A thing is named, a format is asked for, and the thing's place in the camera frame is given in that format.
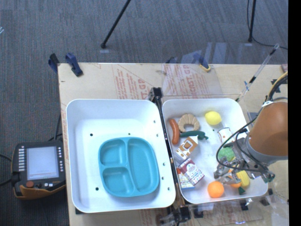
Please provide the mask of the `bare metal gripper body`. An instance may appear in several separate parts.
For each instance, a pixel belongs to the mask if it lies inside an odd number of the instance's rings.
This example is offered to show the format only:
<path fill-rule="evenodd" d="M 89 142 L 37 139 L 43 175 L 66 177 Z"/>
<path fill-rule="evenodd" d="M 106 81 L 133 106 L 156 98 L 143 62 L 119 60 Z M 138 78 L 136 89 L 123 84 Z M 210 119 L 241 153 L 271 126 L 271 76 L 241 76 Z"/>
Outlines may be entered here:
<path fill-rule="evenodd" d="M 245 170 L 247 174 L 265 174 L 268 173 L 268 168 L 263 162 L 259 162 L 246 147 L 246 139 L 239 138 L 234 142 L 229 142 L 225 145 L 232 149 L 235 155 L 234 162 L 230 163 L 231 167 L 237 170 Z"/>

